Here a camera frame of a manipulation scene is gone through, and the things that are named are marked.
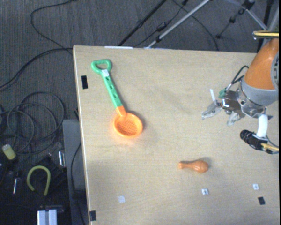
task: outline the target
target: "table top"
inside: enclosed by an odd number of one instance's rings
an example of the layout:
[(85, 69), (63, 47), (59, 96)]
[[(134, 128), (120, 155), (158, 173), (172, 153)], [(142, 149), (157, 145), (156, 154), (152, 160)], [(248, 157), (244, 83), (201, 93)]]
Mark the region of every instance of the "table top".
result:
[[(201, 118), (212, 102), (210, 89), (218, 94), (255, 55), (74, 46), (91, 224), (280, 224), (279, 155), (254, 150), (239, 136), (257, 132), (258, 120), (246, 116), (227, 126), (224, 111)], [(90, 66), (101, 59), (112, 62), (125, 109), (143, 122), (137, 138), (112, 128), (115, 108)], [(267, 134), (278, 143), (278, 101), (267, 114), (273, 116)], [(208, 163), (207, 172), (178, 168), (197, 159)]]

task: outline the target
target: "silver pole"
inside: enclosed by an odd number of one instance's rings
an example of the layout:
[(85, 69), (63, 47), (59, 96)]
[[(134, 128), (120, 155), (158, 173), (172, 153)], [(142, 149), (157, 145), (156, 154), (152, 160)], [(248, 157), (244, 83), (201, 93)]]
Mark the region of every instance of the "silver pole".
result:
[[(187, 18), (189, 18), (191, 15), (193, 15), (195, 12), (197, 12), (201, 7), (205, 6), (210, 0), (204, 0), (202, 1), (195, 9), (190, 11), (188, 14), (186, 14), (183, 18), (181, 18), (177, 23), (175, 23), (173, 26), (171, 26), (168, 30), (166, 30), (163, 34), (159, 36), (159, 39), (162, 39), (164, 36), (166, 36), (168, 33), (170, 33), (172, 30), (174, 30), (176, 27), (178, 27), (181, 23), (183, 23)], [(148, 47), (152, 47), (156, 41), (152, 42)]]

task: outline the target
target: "gray carpet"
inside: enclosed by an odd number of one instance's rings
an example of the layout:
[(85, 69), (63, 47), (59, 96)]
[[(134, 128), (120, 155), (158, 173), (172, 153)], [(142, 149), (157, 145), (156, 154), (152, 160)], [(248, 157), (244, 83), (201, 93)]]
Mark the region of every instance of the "gray carpet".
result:
[[(46, 91), (56, 95), (62, 101), (64, 116), (62, 116), (58, 100), (50, 94), (37, 93), (29, 97), (29, 102), (45, 105), (52, 111), (57, 122), (62, 119), (76, 118), (74, 64), (73, 57), (69, 53), (71, 50), (68, 50), (69, 52), (58, 50), (32, 60), (37, 55), (50, 49), (60, 48), (60, 46), (35, 31), (30, 24), (30, 14), (35, 9), (66, 1), (69, 0), (0, 0), (0, 86), (12, 79), (25, 64), (31, 62), (8, 86), (0, 89), (0, 104), (6, 111), (10, 111), (31, 93)], [(76, 0), (35, 12), (33, 23), (39, 32), (64, 48), (72, 48), (73, 45), (118, 45), (159, 1)], [(123, 45), (136, 46), (154, 32), (159, 24), (173, 18), (182, 1), (167, 0)], [(164, 31), (155, 33), (137, 47), (148, 46), (158, 34), (165, 32), (202, 1), (189, 0)], [(252, 32), (260, 30), (261, 27), (248, 13), (238, 16), (236, 22), (225, 30), (220, 39), (215, 38), (216, 34), (228, 24), (230, 17), (241, 8), (244, 1), (208, 2), (153, 47), (255, 53), (259, 41), (253, 39)], [(267, 0), (256, 0), (251, 11), (263, 20), (266, 5)], [(278, 5), (279, 0), (274, 0), (270, 21)], [(29, 107), (26, 112), (33, 117), (38, 136), (54, 130), (54, 120), (45, 108)], [(31, 129), (29, 125), (25, 125), (27, 123), (29, 123), (27, 119), (21, 118), (21, 133), (25, 137), (29, 136), (29, 129)], [(62, 142), (62, 140), (62, 131), (59, 129), (54, 142)], [(45, 148), (49, 142), (35, 142), (33, 149)], [(27, 169), (46, 156), (50, 149), (51, 147), (32, 156), (19, 169), (26, 175)], [(24, 204), (34, 202), (35, 207), (38, 207), (42, 203), (66, 203), (67, 196), (63, 194), (67, 194), (66, 187), (63, 193), (56, 194), (48, 200), (42, 200), (34, 195), (23, 196), (23, 199)]]

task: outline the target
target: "white sticker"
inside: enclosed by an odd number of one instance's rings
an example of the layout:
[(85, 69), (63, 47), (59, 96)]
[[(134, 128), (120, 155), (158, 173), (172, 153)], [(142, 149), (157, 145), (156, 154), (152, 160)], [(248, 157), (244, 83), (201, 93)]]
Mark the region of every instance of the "white sticker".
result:
[(124, 196), (119, 196), (118, 197), (118, 202), (119, 203), (124, 203), (125, 202), (125, 197)]
[(103, 77), (108, 77), (109, 73), (107, 69), (102, 70)]
[(253, 184), (253, 188), (254, 188), (254, 190), (259, 190), (258, 184), (257, 183)]
[(203, 195), (208, 195), (209, 194), (208, 189), (207, 188), (203, 188), (202, 189), (202, 194)]

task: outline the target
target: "tripod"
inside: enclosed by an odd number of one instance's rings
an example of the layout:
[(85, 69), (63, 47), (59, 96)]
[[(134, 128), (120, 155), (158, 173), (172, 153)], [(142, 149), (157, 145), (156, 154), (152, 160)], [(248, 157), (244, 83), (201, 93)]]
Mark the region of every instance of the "tripod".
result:
[[(166, 30), (164, 33), (162, 33), (161, 35), (157, 36), (155, 38), (155, 41), (152, 42), (151, 44), (149, 44), (149, 46), (147, 46), (148, 48), (152, 47), (154, 44), (160, 42), (162, 40), (163, 37), (165, 37), (167, 34), (169, 34), (171, 31), (173, 31), (176, 27), (178, 27), (180, 24), (182, 24), (187, 18), (189, 18), (190, 16), (192, 16), (195, 12), (197, 12), (199, 9), (201, 9), (203, 6), (205, 6), (208, 2), (213, 1), (213, 0), (204, 0), (202, 1), (197, 7), (195, 7), (192, 11), (190, 11), (188, 14), (186, 14), (184, 17), (182, 17), (178, 22), (176, 22), (173, 26), (171, 26), (168, 30)], [(258, 17), (256, 17), (252, 12), (250, 12), (249, 10), (252, 8), (252, 6), (254, 5), (255, 0), (246, 0), (243, 5), (242, 8), (240, 9), (241, 12), (238, 12), (235, 16), (234, 16), (234, 20), (236, 19), (236, 17), (238, 15), (243, 14), (245, 11), (247, 11), (249, 13), (249, 15), (251, 15), (253, 17), (253, 19), (259, 24), (259, 26), (261, 26), (261, 28), (263, 29), (267, 29), (267, 27), (263, 24), (263, 22), (258, 19)], [(277, 23), (279, 19), (279, 9), (276, 11), (276, 15), (274, 16), (274, 20), (272, 21), (272, 23)], [(221, 36), (221, 34), (226, 30), (226, 28), (228, 27), (228, 25), (225, 27), (225, 29), (217, 35), (217, 38), (219, 38)]]

